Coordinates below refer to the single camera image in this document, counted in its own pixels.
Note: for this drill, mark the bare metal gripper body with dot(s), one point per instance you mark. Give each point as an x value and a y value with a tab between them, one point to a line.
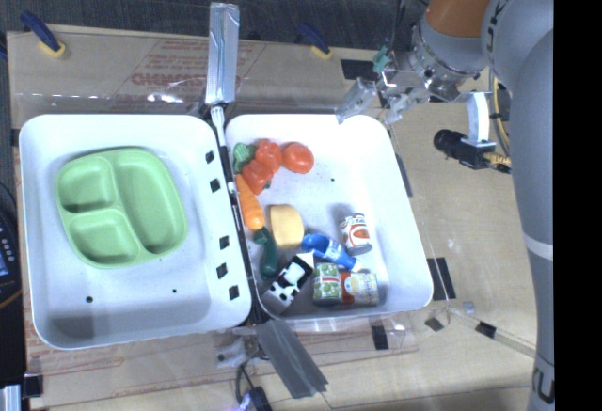
423	82

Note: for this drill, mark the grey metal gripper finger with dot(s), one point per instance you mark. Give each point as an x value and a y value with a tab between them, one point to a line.
356	98
400	108

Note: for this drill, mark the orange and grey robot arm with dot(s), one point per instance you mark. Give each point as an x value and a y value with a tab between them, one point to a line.
527	70

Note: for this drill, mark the white plastic tray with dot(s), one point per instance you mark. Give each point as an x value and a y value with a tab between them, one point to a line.
197	230
371	164

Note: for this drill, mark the orange tomato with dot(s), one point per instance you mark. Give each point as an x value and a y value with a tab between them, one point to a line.
298	158

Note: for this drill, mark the green broccoli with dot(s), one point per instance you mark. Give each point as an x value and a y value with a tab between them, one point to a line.
242	154

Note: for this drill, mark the red and white can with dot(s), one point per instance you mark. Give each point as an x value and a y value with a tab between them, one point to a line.
356	234

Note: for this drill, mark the yellow round cheese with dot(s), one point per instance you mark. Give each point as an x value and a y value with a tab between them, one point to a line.
287	226

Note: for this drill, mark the orange carrot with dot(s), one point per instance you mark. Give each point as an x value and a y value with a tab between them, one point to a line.
250	207

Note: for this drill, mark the blue bottle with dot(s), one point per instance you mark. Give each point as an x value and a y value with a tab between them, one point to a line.
327	249

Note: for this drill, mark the dark green cucumber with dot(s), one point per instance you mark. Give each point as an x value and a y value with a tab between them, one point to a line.
269	256

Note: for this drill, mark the orange and yellow can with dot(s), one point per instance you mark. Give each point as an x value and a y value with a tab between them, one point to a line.
361	289

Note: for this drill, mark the green peas can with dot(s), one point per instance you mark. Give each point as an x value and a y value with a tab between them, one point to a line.
326	284

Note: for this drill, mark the black and white milk carton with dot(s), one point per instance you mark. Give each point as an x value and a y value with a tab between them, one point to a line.
288	283

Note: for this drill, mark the brown cardboard board red print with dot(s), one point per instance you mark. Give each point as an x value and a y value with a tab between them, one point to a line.
117	66

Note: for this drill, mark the green divided plate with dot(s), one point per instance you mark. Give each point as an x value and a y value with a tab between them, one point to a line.
120	207

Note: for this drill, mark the black cylinder on white bracket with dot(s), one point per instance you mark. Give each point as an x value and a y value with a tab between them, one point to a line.
465	148

